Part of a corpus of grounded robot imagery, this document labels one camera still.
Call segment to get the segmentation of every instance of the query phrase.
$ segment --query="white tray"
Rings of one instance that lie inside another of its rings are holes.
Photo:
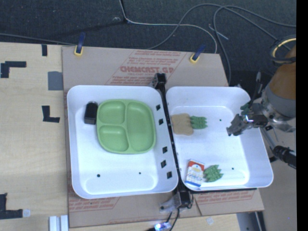
[[[261,188],[272,183],[273,173],[260,130],[249,129],[230,137],[226,131],[241,112],[240,107],[250,100],[247,92],[236,87],[172,87],[166,97],[170,116],[188,113],[207,118],[208,127],[194,129],[190,136],[173,133],[182,181],[190,159],[204,163],[205,168],[219,165],[224,174],[200,187],[186,184],[189,189]]]
[[[96,126],[84,123],[86,105],[110,99],[147,104],[154,115],[156,144],[142,154],[115,154],[104,150]],[[151,87],[75,86],[67,94],[72,185],[82,198],[165,193],[178,184],[175,160],[159,92]]]

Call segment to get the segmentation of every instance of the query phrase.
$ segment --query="table surface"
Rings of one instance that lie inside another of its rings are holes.
[[[26,61],[0,79],[0,193],[8,193],[7,210],[30,209],[28,218],[0,220],[0,230],[48,230],[48,218],[68,214],[63,91],[48,90],[47,73],[62,72],[61,46],[0,43],[0,62]],[[59,123],[42,122],[42,106],[50,105]],[[180,218],[174,230],[239,231],[236,214]],[[134,230],[155,221],[70,230]]]

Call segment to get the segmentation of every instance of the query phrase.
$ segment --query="green plate compartment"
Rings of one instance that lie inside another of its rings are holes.
[[[153,113],[145,103],[115,99],[101,103],[96,128],[101,146],[112,153],[140,154],[156,142]]]

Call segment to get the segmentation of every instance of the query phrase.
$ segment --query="cardboard box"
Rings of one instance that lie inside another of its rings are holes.
[[[62,48],[66,155],[68,172],[68,206],[70,227],[165,220],[159,204],[172,193],[102,199],[82,199],[71,185],[71,165],[67,122],[66,95],[76,85],[148,86],[155,73],[165,73],[166,89],[173,86],[228,86],[218,54],[201,54],[197,63],[189,61],[192,52],[149,51],[85,47],[82,56],[74,47]],[[194,194],[191,209],[180,218],[263,210],[259,190],[207,192]]]

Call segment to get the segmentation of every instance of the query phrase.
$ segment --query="black fabric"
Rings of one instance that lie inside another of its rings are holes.
[[[0,33],[17,34],[39,39],[49,39],[77,44],[81,32],[86,33],[84,45],[94,47],[147,49],[164,40],[173,26],[145,26],[127,24],[119,0],[1,0]],[[177,24],[193,6],[212,3],[221,6],[238,6],[273,21],[296,24],[296,0],[123,0],[129,20],[151,24]],[[183,24],[213,27],[216,6],[201,6],[192,10]],[[296,34],[296,28],[279,26],[239,9],[233,9],[275,38]],[[216,26],[231,65],[231,86],[240,84],[248,93],[254,91],[255,76],[263,72],[264,85],[276,67],[269,58],[275,39],[259,28],[227,10],[217,13]],[[47,43],[40,40],[1,36],[0,41],[22,43]],[[195,51],[205,44],[205,52],[213,53],[211,37],[197,29],[180,26],[173,36],[158,50]],[[284,56],[287,49],[281,48]],[[222,48],[217,51],[228,76],[228,65]]]

